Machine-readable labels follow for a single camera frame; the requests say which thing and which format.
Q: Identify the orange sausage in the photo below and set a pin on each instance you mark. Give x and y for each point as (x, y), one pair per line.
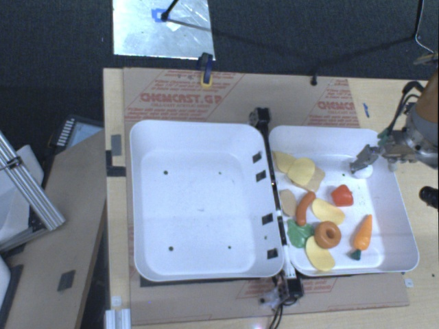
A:
(304, 207)

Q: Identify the thin black and white rod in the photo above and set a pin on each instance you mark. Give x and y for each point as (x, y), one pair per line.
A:
(274, 187)

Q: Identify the beige bread slice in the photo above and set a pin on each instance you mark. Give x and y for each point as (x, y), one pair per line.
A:
(288, 202)
(317, 180)

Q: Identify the orange carrot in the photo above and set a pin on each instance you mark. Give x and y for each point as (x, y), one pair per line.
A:
(364, 235)

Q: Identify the green lettuce leaf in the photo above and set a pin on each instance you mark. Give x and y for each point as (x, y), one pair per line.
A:
(297, 234)

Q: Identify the white egg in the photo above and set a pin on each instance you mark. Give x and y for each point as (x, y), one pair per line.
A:
(365, 172)

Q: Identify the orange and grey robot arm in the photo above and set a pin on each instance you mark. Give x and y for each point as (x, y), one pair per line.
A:
(429, 101)

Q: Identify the brown doughnut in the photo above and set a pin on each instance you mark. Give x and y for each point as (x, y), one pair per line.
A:
(324, 241)

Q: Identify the white plastic tray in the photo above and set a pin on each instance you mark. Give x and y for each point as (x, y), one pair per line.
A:
(387, 218)
(199, 204)

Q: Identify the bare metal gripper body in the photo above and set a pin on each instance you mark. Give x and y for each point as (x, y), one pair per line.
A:
(403, 146)

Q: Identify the red bell pepper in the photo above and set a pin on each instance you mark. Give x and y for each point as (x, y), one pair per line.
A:
(342, 196)

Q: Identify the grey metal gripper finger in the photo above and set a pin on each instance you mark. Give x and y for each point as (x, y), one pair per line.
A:
(360, 164)
(370, 152)

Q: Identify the yellow crisp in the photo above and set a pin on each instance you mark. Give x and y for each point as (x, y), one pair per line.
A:
(327, 211)
(302, 171)
(319, 257)
(282, 160)

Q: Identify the brown cardboard board red print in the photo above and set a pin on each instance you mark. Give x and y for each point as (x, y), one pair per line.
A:
(226, 98)

